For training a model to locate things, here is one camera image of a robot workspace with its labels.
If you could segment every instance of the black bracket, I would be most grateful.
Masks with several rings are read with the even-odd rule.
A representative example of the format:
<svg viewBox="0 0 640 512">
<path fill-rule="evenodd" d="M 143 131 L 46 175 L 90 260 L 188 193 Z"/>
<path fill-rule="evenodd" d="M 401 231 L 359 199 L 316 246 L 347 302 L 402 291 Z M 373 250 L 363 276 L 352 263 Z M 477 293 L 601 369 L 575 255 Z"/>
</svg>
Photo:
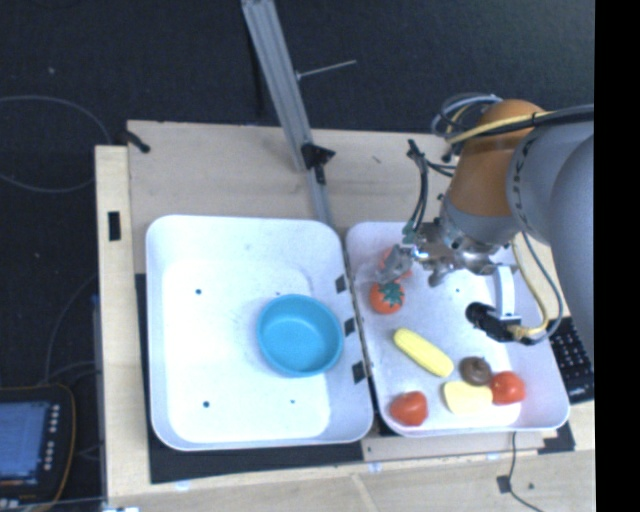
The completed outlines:
<svg viewBox="0 0 640 512">
<path fill-rule="evenodd" d="M 316 173 L 316 181 L 320 185 L 326 185 L 327 179 L 324 175 L 324 165 L 333 158 L 336 152 L 311 143 L 303 144 L 301 151 L 307 169 L 313 169 Z"/>
</svg>

